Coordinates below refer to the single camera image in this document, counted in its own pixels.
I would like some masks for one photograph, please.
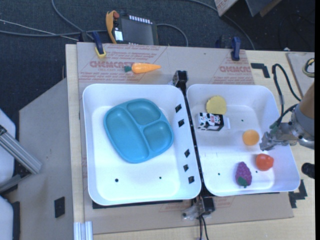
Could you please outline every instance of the red tomato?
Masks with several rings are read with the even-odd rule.
[[[267,171],[274,166],[274,158],[268,154],[258,154],[255,159],[255,164],[260,171]]]

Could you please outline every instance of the black backdrop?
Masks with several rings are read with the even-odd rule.
[[[187,0],[54,1],[64,17],[85,31],[105,31],[106,12],[124,10],[157,24],[176,26],[187,36],[189,47],[214,48],[221,36],[231,46],[231,39],[237,36],[240,48],[246,50],[315,51],[315,0],[282,0],[264,17],[252,17],[245,0],[235,3],[225,14],[227,17]],[[196,1],[215,7],[214,0]],[[45,34],[12,23],[55,34],[79,32],[56,13],[52,0],[0,0],[0,31]],[[106,32],[100,37],[104,43],[111,42]],[[173,27],[159,26],[158,38],[162,46],[186,45],[184,36]],[[65,45],[76,43],[64,37],[0,32],[0,109],[16,121],[20,109],[63,79]]]

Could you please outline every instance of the toy food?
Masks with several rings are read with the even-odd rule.
[[[255,158],[255,164],[260,171],[267,171],[274,166],[275,159],[268,155],[260,153]]]
[[[225,99],[219,95],[211,97],[206,102],[207,113],[214,115],[224,115],[227,112],[227,103]]]
[[[244,144],[246,144],[248,146],[252,146],[252,145],[257,144],[259,139],[260,139],[259,133],[253,129],[246,130],[242,134],[242,140],[243,140]]]
[[[240,185],[246,188],[251,185],[252,175],[250,169],[245,162],[240,162],[236,168],[235,180]]]

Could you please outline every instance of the multimeter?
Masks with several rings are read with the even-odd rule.
[[[105,23],[114,44],[159,45],[157,25],[150,19],[108,11]]]

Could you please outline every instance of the robotic arm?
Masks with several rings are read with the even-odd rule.
[[[259,144],[262,151],[271,150],[276,145],[296,145],[315,149],[315,82],[303,96],[299,104],[291,108],[289,122],[276,121],[270,126],[270,132],[265,132]]]

